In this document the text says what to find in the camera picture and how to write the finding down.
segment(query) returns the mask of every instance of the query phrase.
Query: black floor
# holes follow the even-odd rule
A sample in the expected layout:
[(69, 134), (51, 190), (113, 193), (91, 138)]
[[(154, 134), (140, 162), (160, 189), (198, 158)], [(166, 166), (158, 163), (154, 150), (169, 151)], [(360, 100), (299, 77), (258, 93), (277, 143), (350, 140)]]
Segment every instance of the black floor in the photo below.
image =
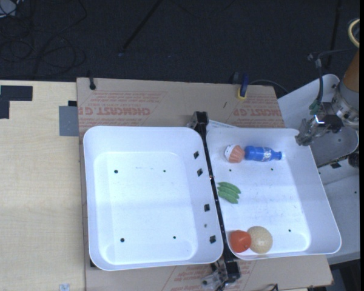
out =
[(309, 53), (348, 49), (323, 60), (342, 77), (357, 50), (360, 0), (162, 0), (130, 40), (157, 1), (19, 0), (0, 18), (0, 79), (229, 83), (236, 72), (280, 84), (281, 97), (318, 78)]

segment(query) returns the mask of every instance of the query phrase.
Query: light wood surface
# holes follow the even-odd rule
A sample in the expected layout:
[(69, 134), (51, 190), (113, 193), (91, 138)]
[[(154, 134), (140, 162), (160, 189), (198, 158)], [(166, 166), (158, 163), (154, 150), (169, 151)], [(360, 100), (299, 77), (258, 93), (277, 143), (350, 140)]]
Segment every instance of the light wood surface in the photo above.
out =
[(32, 85), (0, 119), (0, 290), (85, 289), (78, 137), (59, 135), (74, 82)]

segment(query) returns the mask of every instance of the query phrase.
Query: cardboard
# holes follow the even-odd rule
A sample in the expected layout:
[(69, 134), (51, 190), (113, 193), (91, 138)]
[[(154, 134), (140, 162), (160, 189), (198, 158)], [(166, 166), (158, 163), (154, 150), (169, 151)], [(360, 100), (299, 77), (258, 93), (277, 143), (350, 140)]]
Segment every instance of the cardboard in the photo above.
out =
[[(77, 79), (81, 188), (87, 290), (204, 290), (208, 264), (107, 272), (91, 266), (87, 244), (86, 182), (83, 136), (96, 125), (186, 126), (195, 111), (237, 127), (285, 127), (273, 87), (250, 85), (247, 98), (237, 98), (239, 85), (126, 79)], [(238, 261), (241, 278), (227, 290), (260, 290), (327, 286), (332, 275), (326, 256), (298, 256)]]

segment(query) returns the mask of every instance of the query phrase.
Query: black bracket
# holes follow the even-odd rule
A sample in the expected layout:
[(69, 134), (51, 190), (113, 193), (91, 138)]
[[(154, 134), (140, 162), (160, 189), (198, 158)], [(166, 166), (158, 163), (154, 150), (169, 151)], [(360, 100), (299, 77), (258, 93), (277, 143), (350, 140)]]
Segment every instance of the black bracket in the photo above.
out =
[(225, 232), (225, 228), (224, 228), (224, 219), (223, 219), (223, 215), (221, 213), (220, 201), (218, 200), (217, 188), (216, 188), (216, 184), (214, 181), (214, 175), (213, 175), (213, 170), (212, 170), (212, 163), (211, 163), (211, 159), (209, 156), (209, 150), (207, 148), (207, 142), (206, 142), (206, 126), (208, 125), (208, 123), (209, 123), (209, 117), (207, 115), (207, 112), (194, 112), (193, 116), (190, 119), (189, 127), (194, 129), (196, 132), (198, 132), (200, 134), (203, 145), (204, 145), (206, 163), (207, 163), (207, 167), (209, 170), (209, 177), (211, 179), (212, 191), (213, 191), (213, 196), (214, 196), (217, 215), (218, 215), (218, 222), (220, 223), (220, 230), (221, 230), (221, 235), (222, 235), (223, 243), (224, 243), (223, 259), (224, 259), (225, 268), (227, 271), (227, 283), (233, 283), (237, 279), (240, 278), (240, 271), (238, 268), (238, 264), (235, 261), (236, 257), (231, 252), (231, 250), (228, 246), (227, 239), (226, 239), (226, 232)]

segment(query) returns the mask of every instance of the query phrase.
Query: toy tomato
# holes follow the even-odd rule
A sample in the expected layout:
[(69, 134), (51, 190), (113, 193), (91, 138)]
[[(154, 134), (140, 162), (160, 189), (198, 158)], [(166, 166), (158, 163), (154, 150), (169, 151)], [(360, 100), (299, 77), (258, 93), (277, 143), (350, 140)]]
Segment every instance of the toy tomato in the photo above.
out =
[(229, 236), (229, 244), (234, 252), (244, 252), (251, 246), (251, 236), (243, 230), (235, 230)]

